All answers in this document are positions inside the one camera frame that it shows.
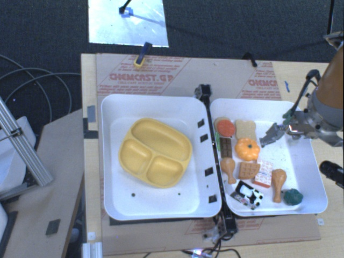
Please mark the black cylinder on white bracket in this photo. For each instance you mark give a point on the black cylinder on white bracket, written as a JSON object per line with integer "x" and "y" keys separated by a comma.
{"x": 332, "y": 171}

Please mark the orange pumpkin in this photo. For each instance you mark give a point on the orange pumpkin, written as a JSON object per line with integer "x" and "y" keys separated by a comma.
{"x": 247, "y": 149}

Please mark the thin black rod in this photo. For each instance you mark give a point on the thin black rod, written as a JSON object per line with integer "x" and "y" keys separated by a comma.
{"x": 215, "y": 149}

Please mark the green flat toy piece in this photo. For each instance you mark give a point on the green flat toy piece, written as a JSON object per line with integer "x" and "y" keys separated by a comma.
{"x": 217, "y": 141}

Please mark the tan chicken drumstick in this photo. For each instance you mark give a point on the tan chicken drumstick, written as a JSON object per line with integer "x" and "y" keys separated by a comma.
{"x": 228, "y": 168}
{"x": 278, "y": 183}

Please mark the brown chocolate bar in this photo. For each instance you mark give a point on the brown chocolate bar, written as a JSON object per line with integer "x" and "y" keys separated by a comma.
{"x": 225, "y": 147}

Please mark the brown waffle piece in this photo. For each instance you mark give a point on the brown waffle piece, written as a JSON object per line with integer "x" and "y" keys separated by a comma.
{"x": 248, "y": 170}

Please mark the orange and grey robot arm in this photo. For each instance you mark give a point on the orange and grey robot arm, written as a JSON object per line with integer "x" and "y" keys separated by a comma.
{"x": 331, "y": 79}

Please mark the orange and white carton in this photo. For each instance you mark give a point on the orange and white carton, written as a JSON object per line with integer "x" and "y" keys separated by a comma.
{"x": 264, "y": 173}

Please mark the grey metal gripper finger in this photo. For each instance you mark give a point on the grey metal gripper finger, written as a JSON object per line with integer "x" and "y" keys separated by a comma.
{"x": 268, "y": 140}
{"x": 276, "y": 130}

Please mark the beige bread slice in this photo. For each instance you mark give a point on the beige bread slice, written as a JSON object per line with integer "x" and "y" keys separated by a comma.
{"x": 246, "y": 129}

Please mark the green broccoli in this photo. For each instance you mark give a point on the green broccoli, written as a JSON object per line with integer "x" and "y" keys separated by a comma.
{"x": 293, "y": 197}

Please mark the yellow divided plate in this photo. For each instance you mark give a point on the yellow divided plate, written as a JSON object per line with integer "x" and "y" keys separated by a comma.
{"x": 156, "y": 152}

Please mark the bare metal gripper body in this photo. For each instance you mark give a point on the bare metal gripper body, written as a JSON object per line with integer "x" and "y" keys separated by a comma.
{"x": 303, "y": 128}

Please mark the white plastic tray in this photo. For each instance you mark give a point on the white plastic tray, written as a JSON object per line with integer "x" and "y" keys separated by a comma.
{"x": 121, "y": 197}
{"x": 298, "y": 165}

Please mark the black and white cow carton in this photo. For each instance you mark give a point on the black and white cow carton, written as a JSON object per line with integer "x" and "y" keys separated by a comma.
{"x": 248, "y": 195}

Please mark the brown cardboard board, red print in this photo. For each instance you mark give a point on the brown cardboard board, red print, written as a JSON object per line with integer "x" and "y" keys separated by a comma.
{"x": 172, "y": 74}

